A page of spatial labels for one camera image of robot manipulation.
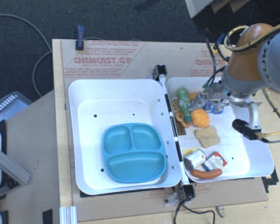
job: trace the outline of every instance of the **can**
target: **can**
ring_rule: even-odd
[[[185,168],[193,171],[199,165],[206,161],[205,153],[201,149],[196,149],[194,152],[186,156],[183,160]]]

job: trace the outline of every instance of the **sausage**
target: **sausage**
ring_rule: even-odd
[[[214,178],[218,177],[222,174],[222,170],[220,168],[214,169],[209,172],[203,172],[199,171],[197,169],[194,169],[192,172],[192,175],[201,179],[209,179],[209,178]]]

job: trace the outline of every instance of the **pretzel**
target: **pretzel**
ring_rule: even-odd
[[[175,117],[175,119],[176,119],[178,122],[180,122],[180,123],[182,124],[182,126],[183,126],[184,128],[189,128],[189,127],[190,127],[190,123],[186,123],[186,122],[184,121],[185,115],[183,114],[183,112],[176,112],[176,113],[174,114],[174,117]]]

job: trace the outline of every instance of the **blue clamp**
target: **blue clamp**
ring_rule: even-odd
[[[84,49],[83,34],[84,34],[84,26],[78,26],[78,34],[77,34],[78,40],[76,40],[76,50]]]

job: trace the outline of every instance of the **blue divided plate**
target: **blue divided plate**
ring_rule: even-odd
[[[147,182],[162,176],[167,168],[161,137],[148,124],[129,123],[108,128],[102,148],[106,170],[118,182]]]

